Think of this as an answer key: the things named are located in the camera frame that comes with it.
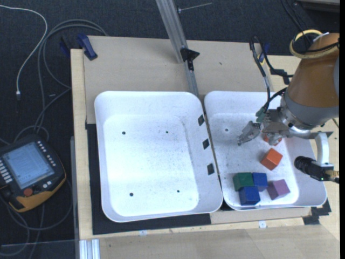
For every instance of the green cube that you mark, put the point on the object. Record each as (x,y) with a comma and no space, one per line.
(242,181)

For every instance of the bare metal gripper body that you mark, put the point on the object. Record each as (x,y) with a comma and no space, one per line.
(277,120)

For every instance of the orange cube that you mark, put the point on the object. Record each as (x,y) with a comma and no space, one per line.
(269,141)
(271,159)

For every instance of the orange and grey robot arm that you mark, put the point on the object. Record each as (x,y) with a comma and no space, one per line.
(312,80)

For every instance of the brown cardboard board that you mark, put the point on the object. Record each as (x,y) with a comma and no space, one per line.
(140,69)

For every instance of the black cylinder on white bracket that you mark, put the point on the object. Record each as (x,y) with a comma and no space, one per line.
(310,166)

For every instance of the purple cube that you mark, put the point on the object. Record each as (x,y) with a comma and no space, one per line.
(279,189)

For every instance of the blue cube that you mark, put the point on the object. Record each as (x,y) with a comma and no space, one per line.
(260,181)
(249,196)

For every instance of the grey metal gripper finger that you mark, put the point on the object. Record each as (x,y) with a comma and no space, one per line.
(274,135)
(249,133)

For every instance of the white plastic tray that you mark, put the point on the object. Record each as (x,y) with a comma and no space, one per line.
(242,158)
(151,158)

